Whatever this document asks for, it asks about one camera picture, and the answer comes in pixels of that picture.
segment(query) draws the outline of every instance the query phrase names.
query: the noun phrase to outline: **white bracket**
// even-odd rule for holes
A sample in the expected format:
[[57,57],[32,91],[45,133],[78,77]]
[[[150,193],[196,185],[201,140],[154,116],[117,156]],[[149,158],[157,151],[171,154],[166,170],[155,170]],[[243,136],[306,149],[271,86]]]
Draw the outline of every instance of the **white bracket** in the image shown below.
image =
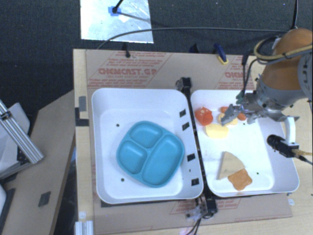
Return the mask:
[[93,235],[93,221],[75,222],[75,235]]
[[286,129],[286,143],[295,143],[294,117],[287,117],[284,121]]

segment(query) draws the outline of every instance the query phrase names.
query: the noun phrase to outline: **black clip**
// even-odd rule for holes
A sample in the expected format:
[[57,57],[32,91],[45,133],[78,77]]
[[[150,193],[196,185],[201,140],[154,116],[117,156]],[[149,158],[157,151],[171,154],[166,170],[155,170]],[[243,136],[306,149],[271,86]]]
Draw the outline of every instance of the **black clip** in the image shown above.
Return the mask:
[[122,47],[122,50],[126,51],[126,57],[127,58],[130,58],[131,57],[131,54],[129,53],[129,46],[128,46],[128,43],[124,43],[123,44],[123,47]]
[[12,113],[11,113],[10,111],[7,111],[7,112],[1,114],[0,118],[1,118],[2,120],[7,120],[7,119],[10,118],[11,116],[12,116]]
[[190,89],[192,87],[191,78],[190,77],[181,77],[180,80],[176,81],[176,90],[184,93],[186,88]]

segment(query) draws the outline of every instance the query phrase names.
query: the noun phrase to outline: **blue clamp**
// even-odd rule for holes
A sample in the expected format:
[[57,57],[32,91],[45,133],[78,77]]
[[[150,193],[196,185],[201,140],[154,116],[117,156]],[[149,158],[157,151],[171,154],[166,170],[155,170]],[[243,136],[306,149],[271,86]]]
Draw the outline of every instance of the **blue clamp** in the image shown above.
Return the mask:
[[113,11],[112,11],[113,8],[114,8],[114,6],[108,7],[109,14],[110,14],[112,17],[118,17],[118,14],[119,14],[119,13],[122,13],[121,8],[118,7],[116,13],[113,13]]
[[226,54],[219,44],[215,43],[214,44],[214,49],[218,52],[219,56],[217,57],[218,60],[223,64],[228,64],[228,59],[226,58]]

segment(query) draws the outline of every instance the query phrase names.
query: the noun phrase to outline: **cheese slice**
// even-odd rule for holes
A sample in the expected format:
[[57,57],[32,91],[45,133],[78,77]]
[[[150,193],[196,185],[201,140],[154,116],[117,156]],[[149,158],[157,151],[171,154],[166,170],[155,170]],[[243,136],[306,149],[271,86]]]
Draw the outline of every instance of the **cheese slice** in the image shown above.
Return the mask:
[[212,139],[224,139],[227,137],[229,129],[220,124],[209,124],[205,127],[206,134]]
[[226,151],[223,154],[222,165],[218,179],[220,180],[228,177],[229,175],[234,174],[244,168],[244,164],[236,156]]

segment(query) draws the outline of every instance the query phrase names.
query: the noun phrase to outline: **bread slice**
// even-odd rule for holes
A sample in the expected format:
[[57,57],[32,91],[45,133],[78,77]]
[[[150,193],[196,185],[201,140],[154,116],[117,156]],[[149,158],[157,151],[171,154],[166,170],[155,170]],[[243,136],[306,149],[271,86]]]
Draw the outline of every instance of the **bread slice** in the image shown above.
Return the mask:
[[236,156],[226,151],[223,153],[223,159],[218,179],[220,180],[226,178],[229,175],[234,174],[244,168],[244,164]]

